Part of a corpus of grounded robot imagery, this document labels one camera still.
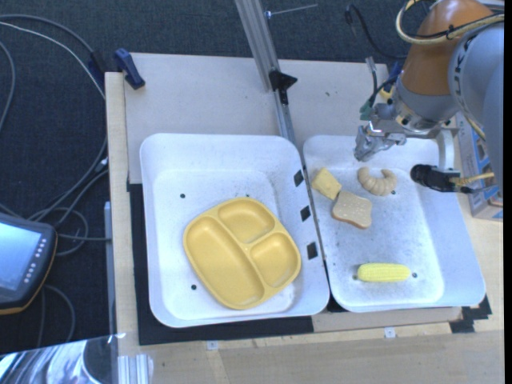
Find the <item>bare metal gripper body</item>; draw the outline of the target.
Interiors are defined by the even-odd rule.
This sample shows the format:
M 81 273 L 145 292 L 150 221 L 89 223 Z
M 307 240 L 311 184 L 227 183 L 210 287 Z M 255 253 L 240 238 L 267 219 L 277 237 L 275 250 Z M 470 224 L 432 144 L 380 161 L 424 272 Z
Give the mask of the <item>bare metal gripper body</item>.
M 403 101 L 362 106 L 362 147 L 403 145 L 408 138 L 432 138 L 445 120 L 438 104 L 421 102 L 411 108 Z

